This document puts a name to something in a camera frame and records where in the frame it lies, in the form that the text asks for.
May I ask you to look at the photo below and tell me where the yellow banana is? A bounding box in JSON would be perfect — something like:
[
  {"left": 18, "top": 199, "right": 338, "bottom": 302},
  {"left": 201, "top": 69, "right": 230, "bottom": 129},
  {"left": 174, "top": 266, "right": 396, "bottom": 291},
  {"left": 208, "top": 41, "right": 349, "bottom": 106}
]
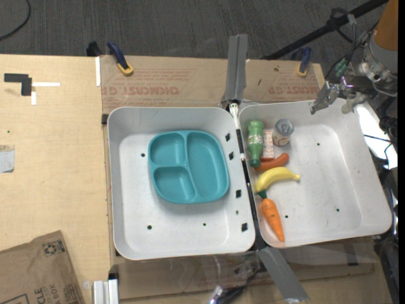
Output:
[{"left": 255, "top": 166, "right": 301, "bottom": 194}]

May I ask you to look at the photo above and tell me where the white plastic tray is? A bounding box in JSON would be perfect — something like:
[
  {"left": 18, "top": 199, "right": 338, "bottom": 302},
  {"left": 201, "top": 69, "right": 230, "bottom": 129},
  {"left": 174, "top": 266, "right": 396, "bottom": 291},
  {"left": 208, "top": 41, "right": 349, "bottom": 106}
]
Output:
[
  {"left": 106, "top": 106, "right": 256, "bottom": 261},
  {"left": 237, "top": 98, "right": 394, "bottom": 249}
]

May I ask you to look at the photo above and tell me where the brown cardboard board red print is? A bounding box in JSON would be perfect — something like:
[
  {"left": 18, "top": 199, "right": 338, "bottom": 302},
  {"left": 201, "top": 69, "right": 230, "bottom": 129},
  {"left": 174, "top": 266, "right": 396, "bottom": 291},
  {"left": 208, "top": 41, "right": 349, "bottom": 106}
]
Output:
[{"left": 99, "top": 54, "right": 376, "bottom": 300}]

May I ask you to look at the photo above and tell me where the brown paper bag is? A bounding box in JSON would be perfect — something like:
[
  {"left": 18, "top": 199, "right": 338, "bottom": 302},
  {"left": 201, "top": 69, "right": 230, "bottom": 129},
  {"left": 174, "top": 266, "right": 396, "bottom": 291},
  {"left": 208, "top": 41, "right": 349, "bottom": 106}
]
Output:
[{"left": 0, "top": 229, "right": 86, "bottom": 304}]

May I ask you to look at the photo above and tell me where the orange sausage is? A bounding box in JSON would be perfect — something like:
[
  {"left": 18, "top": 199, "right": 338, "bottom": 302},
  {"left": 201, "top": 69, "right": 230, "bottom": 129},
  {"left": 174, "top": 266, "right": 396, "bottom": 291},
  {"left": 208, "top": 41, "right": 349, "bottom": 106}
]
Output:
[{"left": 254, "top": 152, "right": 290, "bottom": 173}]

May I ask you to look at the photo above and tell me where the green bottle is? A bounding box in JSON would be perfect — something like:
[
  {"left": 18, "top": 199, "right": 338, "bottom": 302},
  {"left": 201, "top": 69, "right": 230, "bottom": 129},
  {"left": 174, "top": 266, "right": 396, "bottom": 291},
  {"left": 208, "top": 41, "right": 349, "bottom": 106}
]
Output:
[{"left": 246, "top": 120, "right": 266, "bottom": 168}]

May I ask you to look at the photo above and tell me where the orange carrot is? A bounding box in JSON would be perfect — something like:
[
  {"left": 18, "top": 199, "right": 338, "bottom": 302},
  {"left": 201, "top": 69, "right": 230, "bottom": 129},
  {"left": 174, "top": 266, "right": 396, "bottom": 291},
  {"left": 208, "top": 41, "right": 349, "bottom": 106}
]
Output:
[{"left": 257, "top": 190, "right": 286, "bottom": 243}]

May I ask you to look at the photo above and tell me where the white and red packet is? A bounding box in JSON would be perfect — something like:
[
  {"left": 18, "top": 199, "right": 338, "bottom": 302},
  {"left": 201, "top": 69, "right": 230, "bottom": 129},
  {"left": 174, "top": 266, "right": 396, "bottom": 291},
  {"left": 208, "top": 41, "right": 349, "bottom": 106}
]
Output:
[{"left": 262, "top": 129, "right": 276, "bottom": 160}]

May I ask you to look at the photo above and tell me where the blue divided plate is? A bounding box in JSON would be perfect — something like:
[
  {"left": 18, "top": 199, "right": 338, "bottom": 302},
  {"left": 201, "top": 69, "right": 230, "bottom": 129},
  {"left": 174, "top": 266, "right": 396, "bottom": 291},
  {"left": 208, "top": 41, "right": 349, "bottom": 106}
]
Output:
[{"left": 147, "top": 130, "right": 231, "bottom": 205}]

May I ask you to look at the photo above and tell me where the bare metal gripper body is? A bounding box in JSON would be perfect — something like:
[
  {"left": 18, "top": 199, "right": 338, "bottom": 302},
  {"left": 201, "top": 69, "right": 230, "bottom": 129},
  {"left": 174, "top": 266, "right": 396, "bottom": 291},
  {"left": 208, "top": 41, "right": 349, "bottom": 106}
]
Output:
[{"left": 339, "top": 51, "right": 399, "bottom": 98}]

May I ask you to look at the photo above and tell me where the small white can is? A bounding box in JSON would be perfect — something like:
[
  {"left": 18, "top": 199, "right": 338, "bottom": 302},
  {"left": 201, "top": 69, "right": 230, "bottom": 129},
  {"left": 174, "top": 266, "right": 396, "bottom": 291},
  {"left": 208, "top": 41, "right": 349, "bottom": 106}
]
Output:
[{"left": 271, "top": 118, "right": 295, "bottom": 148}]

